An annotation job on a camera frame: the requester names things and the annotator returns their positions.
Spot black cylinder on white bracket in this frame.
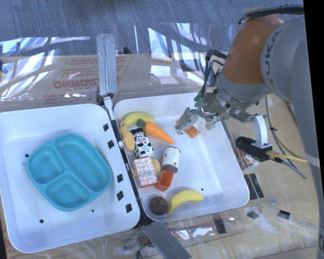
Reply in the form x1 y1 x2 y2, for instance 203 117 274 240
232 113 276 165

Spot brown doughnut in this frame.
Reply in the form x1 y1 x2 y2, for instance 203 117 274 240
148 194 171 217

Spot yellow bread piece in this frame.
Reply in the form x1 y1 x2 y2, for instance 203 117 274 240
150 157 163 177

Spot white plastic tray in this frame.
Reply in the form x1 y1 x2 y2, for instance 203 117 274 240
112 86 252 227
0 98 144 257

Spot orange flat square block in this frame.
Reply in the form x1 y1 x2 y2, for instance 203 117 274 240
184 125 201 140

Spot orange print white carton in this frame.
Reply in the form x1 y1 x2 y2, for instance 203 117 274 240
131 156 159 190

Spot cow print carton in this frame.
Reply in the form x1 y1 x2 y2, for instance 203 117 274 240
131 126 156 160

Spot blue divided plate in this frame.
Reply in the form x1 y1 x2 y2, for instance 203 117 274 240
22 128 117 216

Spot red orange cube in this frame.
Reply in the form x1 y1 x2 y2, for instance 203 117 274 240
154 168 176 193

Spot white and orange packet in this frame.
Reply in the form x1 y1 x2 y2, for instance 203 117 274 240
234 144 259 173

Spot thin black and white rod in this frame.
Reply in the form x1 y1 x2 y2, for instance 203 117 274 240
102 93 146 230

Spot yellow ridged biscuit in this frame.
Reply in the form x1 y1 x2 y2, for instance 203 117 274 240
119 124 137 153

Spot orange carrot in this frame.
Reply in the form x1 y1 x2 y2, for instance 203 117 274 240
135 115 176 149

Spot white can with orange dots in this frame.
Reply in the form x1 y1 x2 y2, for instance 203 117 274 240
159 145 183 175

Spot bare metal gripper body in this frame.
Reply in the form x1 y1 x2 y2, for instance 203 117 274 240
195 86 259 128

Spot yellow banana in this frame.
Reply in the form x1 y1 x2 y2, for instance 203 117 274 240
118 109 156 129
165 188 206 216

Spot brown cardboard board, red print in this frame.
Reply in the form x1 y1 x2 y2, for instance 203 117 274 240
0 29 323 259

